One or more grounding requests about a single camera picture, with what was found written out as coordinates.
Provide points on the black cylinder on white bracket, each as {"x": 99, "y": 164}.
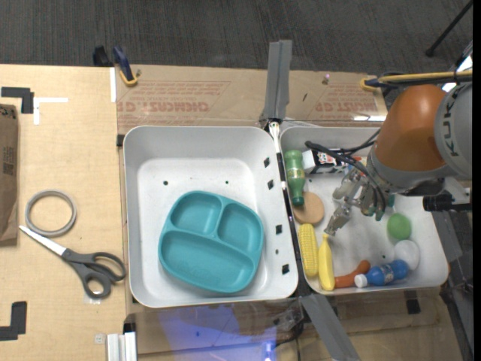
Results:
{"x": 443, "y": 202}

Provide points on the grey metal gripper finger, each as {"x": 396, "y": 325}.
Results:
{"x": 341, "y": 191}
{"x": 337, "y": 220}

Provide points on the brown cardboard board, red print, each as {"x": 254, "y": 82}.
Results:
{"x": 210, "y": 100}

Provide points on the white plastic tray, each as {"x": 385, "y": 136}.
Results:
{"x": 195, "y": 171}
{"x": 360, "y": 246}

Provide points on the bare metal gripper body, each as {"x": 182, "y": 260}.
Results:
{"x": 366, "y": 196}

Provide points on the brown paper bag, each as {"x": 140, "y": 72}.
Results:
{"x": 8, "y": 171}

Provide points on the yellow banana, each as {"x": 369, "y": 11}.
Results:
{"x": 326, "y": 265}

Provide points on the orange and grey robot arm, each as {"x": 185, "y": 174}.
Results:
{"x": 409, "y": 141}

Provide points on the teal divided plate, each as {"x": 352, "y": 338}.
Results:
{"x": 210, "y": 250}

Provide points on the green plastic bottle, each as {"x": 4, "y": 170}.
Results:
{"x": 295, "y": 175}

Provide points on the yellow corn cob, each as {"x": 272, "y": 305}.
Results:
{"x": 308, "y": 248}

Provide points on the orange sausage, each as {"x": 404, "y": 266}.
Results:
{"x": 347, "y": 278}

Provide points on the round tan biscuit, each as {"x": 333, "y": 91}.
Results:
{"x": 312, "y": 211}

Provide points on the white ball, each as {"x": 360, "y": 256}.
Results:
{"x": 407, "y": 253}

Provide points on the green ball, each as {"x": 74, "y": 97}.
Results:
{"x": 399, "y": 226}

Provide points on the blue bottle with white cap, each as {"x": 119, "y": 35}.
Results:
{"x": 387, "y": 273}

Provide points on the white printed carton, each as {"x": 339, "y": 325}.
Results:
{"x": 323, "y": 162}

